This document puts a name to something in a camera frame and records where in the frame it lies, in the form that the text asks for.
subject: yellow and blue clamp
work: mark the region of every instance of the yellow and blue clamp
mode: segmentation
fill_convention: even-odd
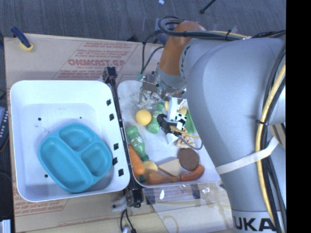
[[[27,51],[31,51],[34,48],[33,44],[29,42],[24,33],[17,27],[14,26],[13,28],[11,28],[11,32],[14,34],[14,36],[16,36],[20,40],[19,44],[22,48],[24,48]]]

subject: black hole in bin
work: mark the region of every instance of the black hole in bin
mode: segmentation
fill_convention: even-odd
[[[122,176],[124,174],[123,169],[119,170],[119,177]]]
[[[112,159],[112,165],[115,165],[116,163],[118,163],[117,157]]]

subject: bottle label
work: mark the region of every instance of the bottle label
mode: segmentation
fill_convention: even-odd
[[[133,147],[137,146],[139,143],[143,143],[141,136],[137,136],[131,140],[131,145]]]

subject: toy hot dog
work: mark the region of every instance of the toy hot dog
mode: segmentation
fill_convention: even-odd
[[[183,173],[180,175],[180,181],[193,181],[201,177],[204,172],[204,166],[198,165],[198,167],[191,173]]]

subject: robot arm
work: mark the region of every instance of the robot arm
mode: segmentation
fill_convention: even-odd
[[[175,28],[188,30],[205,31],[187,21]],[[161,86],[176,92],[186,88],[192,120],[216,167],[266,148],[273,137],[268,125],[285,122],[285,43],[280,38],[171,35],[156,73]],[[264,160],[220,174],[235,232],[286,232],[285,155],[277,144]],[[274,173],[267,174],[271,168]],[[268,185],[267,177],[279,186]]]

